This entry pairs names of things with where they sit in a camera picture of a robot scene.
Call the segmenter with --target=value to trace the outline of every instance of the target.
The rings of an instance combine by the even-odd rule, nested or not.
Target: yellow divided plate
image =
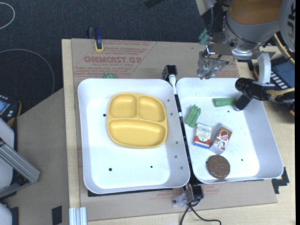
[[[142,93],[118,93],[108,105],[107,131],[118,145],[155,148],[167,137],[165,106],[156,97]]]

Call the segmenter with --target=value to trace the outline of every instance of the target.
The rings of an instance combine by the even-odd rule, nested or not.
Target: round cookie
[[[207,161],[207,169],[213,177],[225,178],[230,172],[230,164],[225,157],[213,155]]]

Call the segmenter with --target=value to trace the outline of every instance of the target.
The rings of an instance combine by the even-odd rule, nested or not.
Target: dark carpet
[[[195,0],[0,0],[15,19],[0,29],[0,91],[22,103],[26,112],[63,87],[61,40],[85,38],[88,26],[102,39],[198,42],[210,23]],[[215,20],[222,8],[215,6]],[[0,27],[13,16],[0,4]],[[25,49],[27,51],[1,51]],[[53,85],[52,72],[55,76]]]

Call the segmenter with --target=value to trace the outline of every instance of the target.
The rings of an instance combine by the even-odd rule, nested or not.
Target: cardboard sheet
[[[75,93],[82,80],[103,77],[105,71],[116,74],[118,78],[159,78],[165,65],[176,65],[177,80],[183,77],[197,77],[199,52],[205,49],[205,46],[197,43],[104,40],[105,50],[102,53],[95,53],[93,40],[72,39],[71,42]],[[216,77],[237,78],[239,72],[236,65],[232,64],[217,72]],[[80,201],[81,206],[88,209],[89,221],[184,211],[184,207],[172,207],[172,198],[182,192],[181,188],[89,196],[83,182],[77,96],[75,96],[75,114]],[[271,180],[202,184],[201,186],[204,198],[195,207],[196,210],[277,202]]]

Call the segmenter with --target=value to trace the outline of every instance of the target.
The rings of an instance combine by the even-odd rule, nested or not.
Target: green food toy
[[[189,113],[188,113],[186,119],[184,120],[184,123],[188,124],[191,128],[193,128],[196,125],[196,121],[197,121],[200,113],[201,113],[201,108],[197,107],[196,105],[193,105],[190,108]]]
[[[103,78],[117,78],[117,76],[113,73],[104,72]]]
[[[225,98],[213,98],[215,107],[223,107],[228,105],[234,105],[236,99],[234,97],[225,97]]]

